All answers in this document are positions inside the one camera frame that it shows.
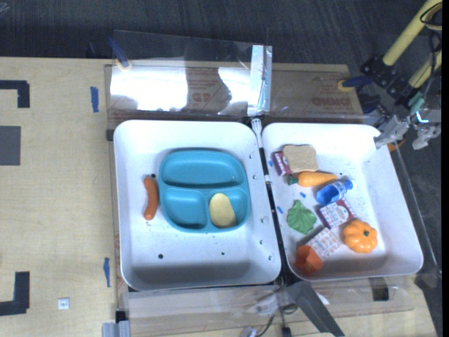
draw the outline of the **yellow pole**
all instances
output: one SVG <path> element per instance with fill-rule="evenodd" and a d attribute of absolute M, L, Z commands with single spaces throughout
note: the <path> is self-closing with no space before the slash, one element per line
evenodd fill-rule
<path fill-rule="evenodd" d="M 443 51 L 439 51 L 436 54 L 436 64 L 435 64 L 435 70 L 438 69 L 441 66 L 441 57 L 443 55 Z M 410 86 L 413 86 L 414 88 L 420 88 L 423 83 L 430 77 L 431 72 L 431 61 L 426 61 L 423 66 L 420 67 L 416 73 L 413 74 L 413 76 L 408 80 L 408 83 Z"/>
<path fill-rule="evenodd" d="M 415 17 L 408 23 L 407 27 L 404 29 L 398 39 L 394 42 L 393 46 L 384 55 L 382 61 L 388 66 L 393 66 L 394 63 L 399 59 L 407 47 L 412 43 L 415 37 L 420 33 L 424 24 L 421 22 L 421 15 L 433 5 L 442 2 L 442 0 L 427 0 L 421 9 L 417 12 Z"/>

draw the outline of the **gray square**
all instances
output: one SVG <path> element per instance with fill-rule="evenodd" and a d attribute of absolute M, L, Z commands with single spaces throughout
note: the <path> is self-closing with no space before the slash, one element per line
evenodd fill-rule
<path fill-rule="evenodd" d="M 20 126 L 0 126 L 0 165 L 20 165 Z"/>

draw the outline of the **wooden table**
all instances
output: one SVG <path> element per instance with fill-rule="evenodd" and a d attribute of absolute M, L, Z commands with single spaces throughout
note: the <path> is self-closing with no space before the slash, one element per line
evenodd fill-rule
<path fill-rule="evenodd" d="M 26 80 L 30 108 L 0 90 L 0 126 L 21 126 L 19 166 L 0 166 L 0 301 L 13 299 L 14 274 L 30 273 L 26 314 L 0 317 L 0 335 L 101 336 L 117 307 L 105 65 L 110 60 L 0 58 L 0 79 Z M 99 112 L 91 105 L 99 90 Z M 103 263 L 111 261 L 111 286 Z M 58 309 L 59 298 L 69 309 Z M 421 290 L 415 308 L 337 318 L 347 336 L 435 336 Z M 311 322 L 290 324 L 294 336 Z M 240 329 L 193 333 L 239 336 Z M 266 336 L 280 336 L 274 326 Z"/>

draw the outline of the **blue plate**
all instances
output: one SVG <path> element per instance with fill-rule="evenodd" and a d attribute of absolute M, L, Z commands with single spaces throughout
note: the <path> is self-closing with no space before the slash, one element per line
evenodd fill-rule
<path fill-rule="evenodd" d="M 166 220 L 184 232 L 226 232 L 242 226 L 250 214 L 248 180 L 234 156 L 216 150 L 180 150 L 159 167 L 159 196 Z M 221 192 L 228 196 L 236 225 L 212 224 L 209 201 Z"/>

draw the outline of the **yellow potato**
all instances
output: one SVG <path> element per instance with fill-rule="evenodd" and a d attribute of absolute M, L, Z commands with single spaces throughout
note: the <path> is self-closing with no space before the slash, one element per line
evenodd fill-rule
<path fill-rule="evenodd" d="M 219 192 L 209 202 L 210 220 L 219 228 L 232 227 L 237 224 L 236 214 L 229 197 Z"/>

